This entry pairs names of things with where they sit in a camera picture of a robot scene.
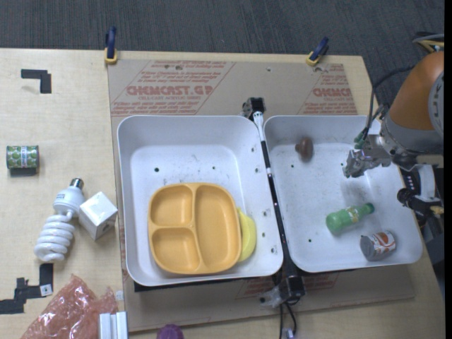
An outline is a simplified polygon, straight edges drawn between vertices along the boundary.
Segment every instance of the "green bottle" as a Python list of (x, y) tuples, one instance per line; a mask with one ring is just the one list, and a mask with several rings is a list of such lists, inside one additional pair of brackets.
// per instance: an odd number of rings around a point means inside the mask
[(335, 234), (344, 227), (359, 222), (365, 215), (374, 211), (375, 207), (371, 203), (366, 203), (362, 206), (350, 206), (326, 216), (326, 226)]

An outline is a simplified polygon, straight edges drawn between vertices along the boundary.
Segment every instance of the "red plastic bag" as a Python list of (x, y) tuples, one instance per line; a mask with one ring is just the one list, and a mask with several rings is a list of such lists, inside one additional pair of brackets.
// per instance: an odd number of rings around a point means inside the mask
[(72, 275), (21, 339), (97, 339), (99, 314), (117, 312), (110, 288), (97, 298), (83, 280)]

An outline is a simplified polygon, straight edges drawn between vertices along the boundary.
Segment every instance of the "table surface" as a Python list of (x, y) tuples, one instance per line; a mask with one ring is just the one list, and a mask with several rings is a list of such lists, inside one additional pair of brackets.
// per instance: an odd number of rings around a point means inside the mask
[[(304, 63), (304, 55), (119, 52), (119, 59), (221, 60)], [(325, 56), (343, 64), (359, 114), (366, 114), (371, 86), (359, 56)], [(6, 165), (0, 174), (0, 299), (12, 299), (16, 278), (39, 283), (39, 260), (33, 247), (45, 218), (54, 213), (55, 195), (71, 179), (85, 182), (85, 197), (102, 191), (116, 203), (108, 74), (104, 52), (54, 49), (0, 49), (0, 146), (39, 145), (40, 171), (12, 177)], [(52, 94), (41, 94), (39, 81), (22, 79), (21, 69), (52, 74)], [(118, 227), (94, 242), (75, 224), (67, 259), (54, 265), (54, 292), (71, 274), (82, 278), (97, 295), (107, 287), (122, 290)], [(445, 338), (445, 304), (427, 250), (408, 266), (415, 291), (411, 299), (296, 314), (297, 338)], [(29, 299), (24, 314), (0, 315), (0, 337), (19, 338), (45, 309), (50, 297)], [(285, 315), (285, 324), (292, 325)], [(277, 338), (280, 317), (183, 328), (190, 338)], [(131, 338), (154, 338), (155, 331)]]

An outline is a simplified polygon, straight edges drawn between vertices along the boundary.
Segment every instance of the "banana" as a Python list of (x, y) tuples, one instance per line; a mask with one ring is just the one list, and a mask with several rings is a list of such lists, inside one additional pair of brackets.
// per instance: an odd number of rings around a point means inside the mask
[(240, 208), (237, 208), (239, 212), (240, 227), (242, 229), (242, 252), (239, 260), (246, 260), (253, 253), (256, 247), (256, 223), (249, 216), (245, 215)]

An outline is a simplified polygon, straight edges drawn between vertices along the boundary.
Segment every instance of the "white tray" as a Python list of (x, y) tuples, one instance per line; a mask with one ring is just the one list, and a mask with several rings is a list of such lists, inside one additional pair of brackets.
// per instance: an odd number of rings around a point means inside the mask
[[(126, 265), (139, 284), (152, 287), (274, 274), (282, 265), (278, 226), (260, 139), (240, 116), (132, 116), (118, 126)], [(154, 261), (148, 241), (148, 203), (162, 186), (208, 182), (227, 189), (256, 223), (255, 252), (212, 275), (177, 275)]]
[[(274, 116), (264, 133), (275, 180), (290, 256), (302, 270), (316, 273), (413, 263), (422, 255), (415, 217), (397, 200), (405, 185), (395, 165), (368, 169), (359, 178), (345, 178), (342, 167), (353, 139), (364, 128), (364, 116)], [(379, 132), (379, 123), (372, 125)], [(314, 142), (314, 156), (302, 162), (295, 144), (303, 136)], [(329, 213), (371, 202), (375, 211), (359, 223), (332, 235)], [(397, 248), (380, 261), (365, 259), (361, 235), (390, 230)]]

